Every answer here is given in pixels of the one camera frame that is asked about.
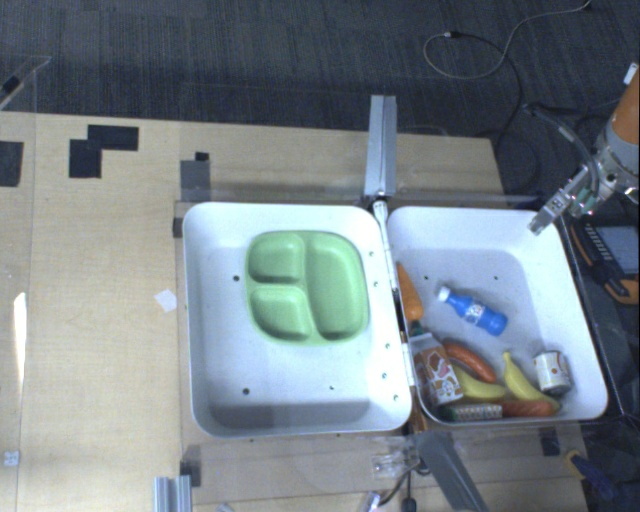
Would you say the white plastic tray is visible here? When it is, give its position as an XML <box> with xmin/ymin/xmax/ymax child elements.
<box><xmin>182</xmin><ymin>201</ymin><xmax>414</xmax><ymax>440</ymax></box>
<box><xmin>386</xmin><ymin>205</ymin><xmax>610</xmax><ymax>427</ymax></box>

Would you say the orange carrot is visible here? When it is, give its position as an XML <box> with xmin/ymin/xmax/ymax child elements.
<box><xmin>395</xmin><ymin>261</ymin><xmax>426</xmax><ymax>336</ymax></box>

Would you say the blue bottle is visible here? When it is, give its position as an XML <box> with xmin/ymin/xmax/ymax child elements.
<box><xmin>436</xmin><ymin>285</ymin><xmax>509</xmax><ymax>337</ymax></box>

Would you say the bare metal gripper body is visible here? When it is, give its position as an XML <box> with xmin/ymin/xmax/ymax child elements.
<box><xmin>546</xmin><ymin>155</ymin><xmax>640</xmax><ymax>220</ymax></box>

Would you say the red sausage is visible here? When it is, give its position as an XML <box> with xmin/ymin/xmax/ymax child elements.
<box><xmin>442</xmin><ymin>340</ymin><xmax>498</xmax><ymax>384</ymax></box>
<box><xmin>497</xmin><ymin>398</ymin><xmax>557</xmax><ymax>419</ymax></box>

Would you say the green and white packet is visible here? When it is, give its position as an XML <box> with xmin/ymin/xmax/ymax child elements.
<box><xmin>438</xmin><ymin>403</ymin><xmax>504</xmax><ymax>424</ymax></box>

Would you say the small white can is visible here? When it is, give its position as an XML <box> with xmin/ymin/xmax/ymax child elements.
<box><xmin>532</xmin><ymin>350</ymin><xmax>573</xmax><ymax>396</ymax></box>

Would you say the yellow banana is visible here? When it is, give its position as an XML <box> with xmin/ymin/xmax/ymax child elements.
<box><xmin>452</xmin><ymin>363</ymin><xmax>507</xmax><ymax>402</ymax></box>
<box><xmin>502</xmin><ymin>351</ymin><xmax>561</xmax><ymax>412</ymax></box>

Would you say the white and brown carton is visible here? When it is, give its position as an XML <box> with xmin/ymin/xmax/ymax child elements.
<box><xmin>408</xmin><ymin>332</ymin><xmax>465</xmax><ymax>407</ymax></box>

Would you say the green divided plate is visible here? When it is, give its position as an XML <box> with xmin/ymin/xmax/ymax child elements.
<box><xmin>244</xmin><ymin>230</ymin><xmax>371</xmax><ymax>344</ymax></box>

